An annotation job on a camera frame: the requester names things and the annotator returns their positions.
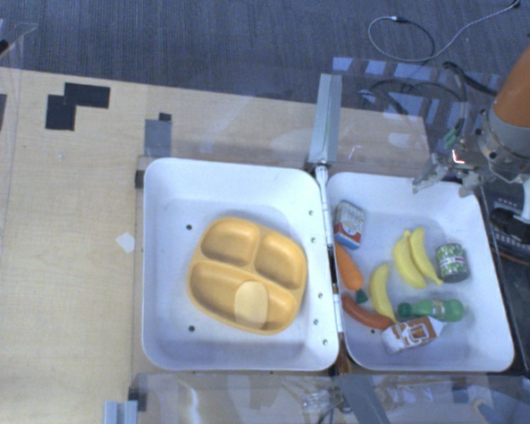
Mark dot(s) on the white plastic tray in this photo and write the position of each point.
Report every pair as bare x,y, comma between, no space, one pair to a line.
472,345
170,290

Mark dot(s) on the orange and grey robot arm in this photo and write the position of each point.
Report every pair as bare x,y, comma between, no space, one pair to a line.
525,88

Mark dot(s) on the orange divided plate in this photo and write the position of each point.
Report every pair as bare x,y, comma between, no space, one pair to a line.
224,289

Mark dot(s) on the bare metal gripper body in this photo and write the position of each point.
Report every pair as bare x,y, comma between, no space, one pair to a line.
472,158

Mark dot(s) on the brown and white carton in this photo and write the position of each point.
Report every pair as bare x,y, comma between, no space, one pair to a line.
412,335

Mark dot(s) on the green bottle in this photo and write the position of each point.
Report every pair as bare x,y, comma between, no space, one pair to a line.
438,309

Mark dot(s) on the pale wood board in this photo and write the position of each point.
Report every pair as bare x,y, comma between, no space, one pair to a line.
66,248

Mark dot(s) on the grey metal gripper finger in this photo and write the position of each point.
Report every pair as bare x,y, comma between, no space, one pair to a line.
470,182
430,172

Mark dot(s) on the blue and red carton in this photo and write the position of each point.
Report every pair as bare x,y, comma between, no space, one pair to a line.
348,224

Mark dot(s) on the black cylinder on white bracket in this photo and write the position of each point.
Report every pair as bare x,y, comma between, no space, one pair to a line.
512,224

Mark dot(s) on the red sausage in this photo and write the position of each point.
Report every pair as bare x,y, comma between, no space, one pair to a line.
364,315

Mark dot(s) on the pale yellow oval biscuit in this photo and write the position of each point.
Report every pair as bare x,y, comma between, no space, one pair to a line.
251,304

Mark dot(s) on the orange carrot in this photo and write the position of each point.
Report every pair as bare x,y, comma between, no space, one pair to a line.
348,270

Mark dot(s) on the yellow banana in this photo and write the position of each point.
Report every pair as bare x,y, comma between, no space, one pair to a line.
379,292
407,264
422,256

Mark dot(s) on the green and white can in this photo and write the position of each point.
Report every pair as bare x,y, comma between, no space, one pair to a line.
452,263

